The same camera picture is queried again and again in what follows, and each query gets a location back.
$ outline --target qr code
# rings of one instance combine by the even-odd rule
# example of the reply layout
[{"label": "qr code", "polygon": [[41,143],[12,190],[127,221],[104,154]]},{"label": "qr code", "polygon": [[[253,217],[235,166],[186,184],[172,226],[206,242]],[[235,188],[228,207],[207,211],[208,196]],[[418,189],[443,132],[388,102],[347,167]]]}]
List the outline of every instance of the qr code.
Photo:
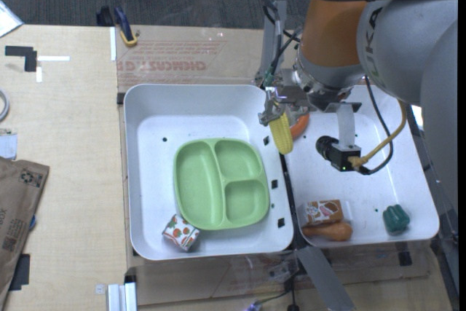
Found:
[{"label": "qr code", "polygon": [[1,246],[2,249],[6,251],[14,251],[15,246],[16,246],[17,240],[12,237],[5,237],[5,240],[3,242],[3,245]]},{"label": "qr code", "polygon": [[21,171],[19,181],[21,183],[39,188],[41,186],[42,178],[42,174],[33,173],[27,169],[23,169],[23,171]]}]

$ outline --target wooden table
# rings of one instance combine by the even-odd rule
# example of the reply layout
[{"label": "wooden table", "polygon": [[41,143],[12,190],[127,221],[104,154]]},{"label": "wooden table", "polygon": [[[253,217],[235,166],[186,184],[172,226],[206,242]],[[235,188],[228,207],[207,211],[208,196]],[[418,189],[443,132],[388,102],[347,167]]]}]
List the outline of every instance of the wooden table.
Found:
[{"label": "wooden table", "polygon": [[[261,32],[255,35],[261,50]],[[117,67],[108,28],[23,25],[0,38],[38,55],[69,56],[42,63],[42,82],[24,72],[24,58],[0,54],[0,87],[11,108],[2,128],[18,134],[18,160],[50,166],[24,253],[29,285],[9,293],[5,311],[105,310],[102,289],[127,270]],[[345,286],[358,310],[450,310],[435,255],[425,248],[429,275]],[[159,304],[142,310],[244,310],[262,295]],[[302,310],[325,310],[315,289],[298,291]],[[289,295],[264,305],[285,310]]]}]

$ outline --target small box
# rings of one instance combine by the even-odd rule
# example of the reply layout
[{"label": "small box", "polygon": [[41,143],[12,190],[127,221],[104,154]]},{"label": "small box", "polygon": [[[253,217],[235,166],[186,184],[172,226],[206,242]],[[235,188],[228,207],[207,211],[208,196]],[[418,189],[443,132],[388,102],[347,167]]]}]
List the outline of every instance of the small box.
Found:
[{"label": "small box", "polygon": [[176,246],[188,251],[199,236],[199,230],[181,216],[175,214],[168,222],[162,234]]},{"label": "small box", "polygon": [[341,203],[340,200],[306,202],[299,207],[298,213],[302,227],[351,220],[350,207],[347,202]]}]

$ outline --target green toy pepper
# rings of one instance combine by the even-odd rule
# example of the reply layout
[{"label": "green toy pepper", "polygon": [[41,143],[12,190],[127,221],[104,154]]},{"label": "green toy pepper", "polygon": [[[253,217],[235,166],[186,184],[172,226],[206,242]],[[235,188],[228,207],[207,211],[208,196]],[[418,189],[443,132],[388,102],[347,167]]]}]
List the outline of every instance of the green toy pepper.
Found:
[{"label": "green toy pepper", "polygon": [[401,206],[389,206],[384,212],[385,229],[390,235],[403,233],[408,226],[410,219]]}]

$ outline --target brown paper bag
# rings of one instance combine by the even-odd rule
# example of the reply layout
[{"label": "brown paper bag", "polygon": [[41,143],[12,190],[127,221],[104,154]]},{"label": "brown paper bag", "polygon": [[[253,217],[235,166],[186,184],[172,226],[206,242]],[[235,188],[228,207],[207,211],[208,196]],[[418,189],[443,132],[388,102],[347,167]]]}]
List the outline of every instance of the brown paper bag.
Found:
[{"label": "brown paper bag", "polygon": [[0,157],[0,310],[23,251],[49,167]]}]

